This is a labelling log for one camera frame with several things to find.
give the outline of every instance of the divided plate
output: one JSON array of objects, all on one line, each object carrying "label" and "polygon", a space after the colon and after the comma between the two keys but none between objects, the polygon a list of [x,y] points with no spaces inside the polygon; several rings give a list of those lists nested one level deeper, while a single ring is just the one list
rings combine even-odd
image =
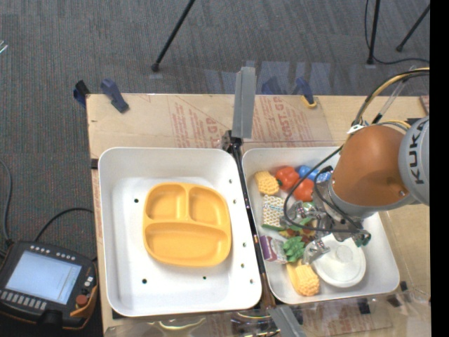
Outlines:
[{"label": "divided plate", "polygon": [[226,200],[209,187],[160,183],[147,195],[143,239],[155,259],[179,266],[214,266],[231,249]]}]

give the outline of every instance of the white tray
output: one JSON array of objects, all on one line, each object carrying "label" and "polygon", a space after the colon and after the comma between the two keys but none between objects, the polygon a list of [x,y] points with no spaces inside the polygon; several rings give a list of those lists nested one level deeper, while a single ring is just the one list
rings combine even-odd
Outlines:
[{"label": "white tray", "polygon": [[[265,234],[279,238],[279,233],[262,227],[263,196],[257,188],[254,174],[262,170],[275,174],[280,166],[287,165],[295,168],[299,165],[313,167],[335,149],[336,147],[255,148],[243,155],[243,172],[259,237]],[[337,161],[338,155],[322,167],[327,165],[335,167]],[[371,233],[372,237],[367,246],[361,247],[366,257],[366,273],[358,284],[349,288],[339,288],[321,280],[321,289],[318,294],[310,297],[301,296],[293,289],[285,265],[265,260],[264,266],[272,293],[284,303],[300,304],[393,291],[399,284],[399,271],[379,214],[375,213],[366,218],[363,227]]]},{"label": "white tray", "polygon": [[[244,310],[260,299],[257,258],[234,158],[219,149],[115,147],[98,164],[105,249],[106,290],[111,307],[127,317]],[[146,251],[143,206],[162,182],[196,183],[227,201],[232,247],[212,267],[166,265]]]}]

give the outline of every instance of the white container lid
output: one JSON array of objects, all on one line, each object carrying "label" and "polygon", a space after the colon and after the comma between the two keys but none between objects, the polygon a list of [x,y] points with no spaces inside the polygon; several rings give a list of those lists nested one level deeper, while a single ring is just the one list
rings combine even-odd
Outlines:
[{"label": "white container lid", "polygon": [[351,287],[358,284],[366,271],[365,254],[353,239],[337,241],[333,234],[321,239],[330,251],[316,259],[312,265],[325,282],[336,287]]}]

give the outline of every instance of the purple package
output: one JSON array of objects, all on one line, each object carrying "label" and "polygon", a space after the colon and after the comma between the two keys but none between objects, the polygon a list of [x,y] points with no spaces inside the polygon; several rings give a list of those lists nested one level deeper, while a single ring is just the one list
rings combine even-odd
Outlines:
[{"label": "purple package", "polygon": [[262,254],[265,260],[277,263],[287,263],[287,256],[282,248],[282,240],[263,235],[260,237],[260,246],[262,247]]}]

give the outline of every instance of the toy vegetable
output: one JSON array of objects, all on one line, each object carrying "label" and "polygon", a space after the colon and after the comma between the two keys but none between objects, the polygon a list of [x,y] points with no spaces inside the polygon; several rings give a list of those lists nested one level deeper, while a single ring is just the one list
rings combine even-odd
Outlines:
[{"label": "toy vegetable", "polygon": [[291,237],[283,243],[282,246],[284,252],[287,256],[288,262],[296,262],[304,254],[304,242],[301,240],[300,236]]},{"label": "toy vegetable", "polygon": [[287,264],[288,276],[296,292],[303,296],[313,296],[319,292],[320,279],[311,265],[303,265],[301,260]]},{"label": "toy vegetable", "polygon": [[313,200],[312,198],[312,192],[314,191],[314,181],[306,178],[304,181],[302,181],[298,187],[295,188],[295,191],[293,191],[293,196],[297,200],[301,200],[303,202],[310,202]]},{"label": "toy vegetable", "polygon": [[288,190],[300,179],[300,175],[292,166],[286,166],[276,172],[274,177],[278,180],[281,190]]},{"label": "toy vegetable", "polygon": [[279,184],[274,176],[268,171],[258,171],[254,175],[257,188],[262,194],[269,196],[276,194],[279,191]]}]

